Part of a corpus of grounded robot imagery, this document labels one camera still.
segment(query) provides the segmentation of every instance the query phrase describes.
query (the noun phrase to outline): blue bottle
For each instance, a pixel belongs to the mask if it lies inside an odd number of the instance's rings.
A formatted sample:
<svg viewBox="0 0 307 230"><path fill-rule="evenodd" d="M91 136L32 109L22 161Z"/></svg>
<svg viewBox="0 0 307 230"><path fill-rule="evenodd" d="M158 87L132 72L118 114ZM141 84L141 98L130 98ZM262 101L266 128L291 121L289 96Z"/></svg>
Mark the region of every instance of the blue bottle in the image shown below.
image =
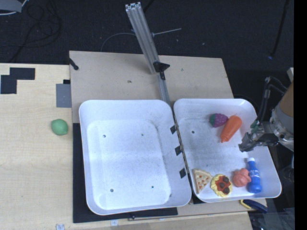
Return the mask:
<svg viewBox="0 0 307 230"><path fill-rule="evenodd" d="M248 158L248 171L249 176L251 178L251 182L248 183L248 191L250 193L260 193L262 191L262 187L260 184L260 175L259 171L255 166L255 159L254 158Z"/></svg>

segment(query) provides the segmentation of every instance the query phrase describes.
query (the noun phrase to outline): aluminum rod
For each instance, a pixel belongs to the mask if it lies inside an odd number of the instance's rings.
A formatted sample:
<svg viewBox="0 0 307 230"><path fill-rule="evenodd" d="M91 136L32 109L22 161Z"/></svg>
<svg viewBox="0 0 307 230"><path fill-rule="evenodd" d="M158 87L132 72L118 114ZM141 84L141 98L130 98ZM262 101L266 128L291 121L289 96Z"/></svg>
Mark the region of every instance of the aluminum rod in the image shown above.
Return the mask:
<svg viewBox="0 0 307 230"><path fill-rule="evenodd" d="M156 74L158 77L161 99L170 105L166 81L161 79L160 74L154 69L154 62L160 62L160 60L141 3L126 4L126 12L139 41L142 52L147 60L149 70L152 74Z"/></svg>

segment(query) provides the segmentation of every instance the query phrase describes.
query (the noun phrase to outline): toy pizza slice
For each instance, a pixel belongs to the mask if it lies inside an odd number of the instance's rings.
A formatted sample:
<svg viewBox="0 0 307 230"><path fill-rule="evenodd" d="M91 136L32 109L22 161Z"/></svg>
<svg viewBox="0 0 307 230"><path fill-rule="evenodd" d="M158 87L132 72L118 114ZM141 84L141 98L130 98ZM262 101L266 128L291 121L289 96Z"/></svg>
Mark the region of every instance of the toy pizza slice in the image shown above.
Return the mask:
<svg viewBox="0 0 307 230"><path fill-rule="evenodd" d="M199 194L212 179L212 175L210 175L209 172L200 169L193 169L193 176L197 194Z"/></svg>

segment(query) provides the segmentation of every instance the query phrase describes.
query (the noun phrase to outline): metal bracket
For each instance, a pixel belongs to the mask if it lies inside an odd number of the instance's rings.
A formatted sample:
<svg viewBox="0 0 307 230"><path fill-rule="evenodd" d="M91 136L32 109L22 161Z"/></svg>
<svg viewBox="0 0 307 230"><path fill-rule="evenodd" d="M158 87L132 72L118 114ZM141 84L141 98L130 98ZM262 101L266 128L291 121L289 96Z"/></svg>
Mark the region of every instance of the metal bracket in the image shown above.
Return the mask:
<svg viewBox="0 0 307 230"><path fill-rule="evenodd" d="M160 73L160 78L162 80L165 80L165 75L164 75L164 71L170 67L170 65L166 64L166 63L162 63L159 61L156 61L153 63L153 67L155 69L156 72Z"/></svg>

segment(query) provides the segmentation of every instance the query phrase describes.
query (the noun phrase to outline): pink toy food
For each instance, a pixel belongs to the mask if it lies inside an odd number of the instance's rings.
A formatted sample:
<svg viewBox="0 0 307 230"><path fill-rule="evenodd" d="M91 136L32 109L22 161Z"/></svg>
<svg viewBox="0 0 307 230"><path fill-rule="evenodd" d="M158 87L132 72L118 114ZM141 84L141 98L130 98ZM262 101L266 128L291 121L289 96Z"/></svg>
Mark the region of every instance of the pink toy food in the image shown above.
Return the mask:
<svg viewBox="0 0 307 230"><path fill-rule="evenodd" d="M209 122L214 128L224 125L228 121L228 117L221 113L210 115Z"/></svg>
<svg viewBox="0 0 307 230"><path fill-rule="evenodd" d="M246 186L249 182L251 182L251 178L248 175L248 170L245 168L242 168L239 171L235 171L232 181L234 185L237 187Z"/></svg>

